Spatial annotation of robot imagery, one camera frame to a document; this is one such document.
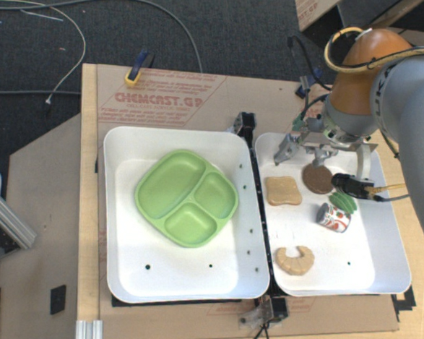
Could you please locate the tan croissant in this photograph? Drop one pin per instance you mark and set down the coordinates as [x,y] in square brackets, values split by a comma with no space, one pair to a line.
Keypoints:
[292,263]

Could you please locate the green pea pod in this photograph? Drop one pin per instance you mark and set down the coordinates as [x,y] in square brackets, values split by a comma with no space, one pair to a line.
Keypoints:
[343,201]

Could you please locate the white can with red print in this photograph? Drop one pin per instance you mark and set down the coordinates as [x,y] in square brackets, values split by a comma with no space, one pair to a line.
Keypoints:
[335,217]

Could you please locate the green divided plate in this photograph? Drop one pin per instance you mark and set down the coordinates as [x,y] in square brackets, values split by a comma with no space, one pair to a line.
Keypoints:
[181,195]

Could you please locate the brown cardboard board red print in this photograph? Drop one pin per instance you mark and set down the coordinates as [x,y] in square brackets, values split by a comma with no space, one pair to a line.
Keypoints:
[166,100]

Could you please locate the black cylinder on white bracket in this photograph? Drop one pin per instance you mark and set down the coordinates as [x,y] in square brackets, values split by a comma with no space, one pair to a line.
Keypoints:
[352,185]

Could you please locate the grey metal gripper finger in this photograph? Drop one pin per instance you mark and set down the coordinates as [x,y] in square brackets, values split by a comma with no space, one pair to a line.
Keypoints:
[285,150]
[320,159]

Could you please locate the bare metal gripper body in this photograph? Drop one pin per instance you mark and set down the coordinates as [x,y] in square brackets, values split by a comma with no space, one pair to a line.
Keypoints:
[317,135]

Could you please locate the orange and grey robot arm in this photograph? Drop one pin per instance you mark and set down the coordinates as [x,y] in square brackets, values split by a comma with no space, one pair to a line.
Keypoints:
[412,106]

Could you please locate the white plastic tray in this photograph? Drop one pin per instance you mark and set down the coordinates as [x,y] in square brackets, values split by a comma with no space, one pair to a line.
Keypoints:
[175,275]
[339,268]

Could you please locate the brown round biscuit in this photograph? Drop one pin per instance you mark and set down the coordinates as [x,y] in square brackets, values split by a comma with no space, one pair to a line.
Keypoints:
[316,181]

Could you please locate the tan toast slice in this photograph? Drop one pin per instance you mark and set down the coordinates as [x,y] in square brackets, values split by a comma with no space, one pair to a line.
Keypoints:
[283,191]

